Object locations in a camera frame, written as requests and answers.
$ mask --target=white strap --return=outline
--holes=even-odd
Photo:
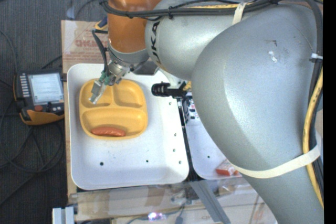
[[[243,17],[244,8],[246,6],[247,2],[241,2],[238,4],[235,15],[233,17],[232,25],[235,25],[236,23],[241,21],[241,18]]]
[[[285,173],[288,173],[298,168],[304,167],[312,163],[313,161],[315,161],[319,156],[320,156],[320,148],[319,148],[319,144],[317,144],[311,151],[305,154],[302,154],[299,157],[292,159],[291,161],[288,161],[282,165],[279,165],[278,167],[275,167],[269,170],[254,171],[254,170],[247,170],[247,169],[238,167],[234,164],[231,164],[231,165],[240,173],[250,176],[250,177],[272,178],[276,176],[281,176]]]

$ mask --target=cable connector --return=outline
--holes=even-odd
[[[320,56],[320,55],[318,55],[318,54],[315,54],[315,53],[312,53],[311,54],[311,58],[310,58],[310,60],[312,61],[312,62],[322,62],[323,61],[323,56]]]

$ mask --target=yellow tray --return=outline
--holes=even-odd
[[[85,133],[93,138],[120,140],[142,134],[148,123],[146,99],[140,86],[123,79],[119,84],[107,86],[97,104],[89,100],[94,79],[86,82],[79,94],[79,117]],[[91,133],[96,127],[114,127],[126,132],[126,136],[100,136]]]

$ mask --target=screen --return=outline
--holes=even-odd
[[[59,73],[31,74],[28,80],[34,105],[63,103],[64,94]]]

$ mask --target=toy sausage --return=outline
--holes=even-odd
[[[125,136],[126,132],[124,130],[114,128],[114,127],[108,127],[108,126],[102,126],[93,128],[91,130],[92,134],[100,135],[100,136]]]

